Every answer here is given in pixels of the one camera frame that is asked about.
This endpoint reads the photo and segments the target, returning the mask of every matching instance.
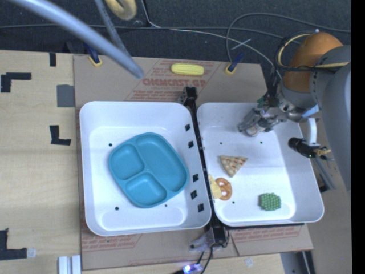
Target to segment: brown cardboard box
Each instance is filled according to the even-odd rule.
[[[141,80],[102,56],[103,64],[94,67],[87,55],[74,56],[76,128],[78,145],[79,196],[83,270],[196,261],[199,252],[189,251],[189,242],[204,234],[204,229],[101,237],[85,222],[82,184],[82,159],[78,115],[91,101],[176,102],[185,86],[198,91],[197,107],[206,102],[255,102],[266,92],[262,70],[256,64],[239,64],[231,76],[224,73],[226,62],[135,58],[145,72]],[[172,74],[172,63],[204,66],[203,76]],[[303,251],[313,248],[307,226],[246,228],[230,231],[226,248],[213,258]]]

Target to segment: toy donut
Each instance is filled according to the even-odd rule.
[[[218,178],[216,179],[216,183],[220,187],[222,191],[222,196],[219,198],[223,201],[227,201],[232,196],[232,186],[229,181],[227,181],[225,178]]]

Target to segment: blue plate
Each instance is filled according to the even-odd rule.
[[[151,132],[117,146],[109,156],[109,169],[128,199],[142,208],[166,202],[189,181],[188,169],[175,149]]]

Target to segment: robotic arm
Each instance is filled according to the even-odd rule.
[[[307,36],[294,54],[290,66],[281,62],[284,48]],[[277,68],[286,70],[283,79]],[[323,125],[347,190],[351,188],[351,46],[334,36],[298,33],[279,47],[267,93],[245,116],[238,129],[248,136],[269,132],[275,125],[292,120],[306,123],[321,111]],[[315,139],[292,138],[289,146],[306,157],[323,156]]]

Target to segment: dark background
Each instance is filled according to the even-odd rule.
[[[89,25],[103,25],[93,0],[49,1]],[[297,31],[320,29],[336,36],[344,45],[351,44],[351,0],[145,0],[149,20],[142,0],[136,2],[138,12],[131,21],[122,21],[110,11],[118,27],[147,27],[138,30],[118,29],[133,57],[228,61],[224,37],[233,20],[241,15],[245,17],[238,20],[234,27],[244,30],[231,30],[229,37],[240,42],[249,40],[247,44],[254,50],[241,46],[230,50],[231,56],[235,58],[243,51],[242,62],[261,64],[266,79],[271,69],[269,61],[274,60],[280,37],[290,36]],[[191,29],[194,32],[176,31],[158,29],[151,26],[150,22],[166,28],[208,28]],[[0,0],[0,49],[85,53],[78,38],[58,26],[39,26],[44,23],[49,22],[11,2]],[[104,27],[94,28],[109,38]],[[230,41],[229,49],[236,44]],[[287,49],[283,56],[284,62],[289,63],[295,46],[292,44]]]

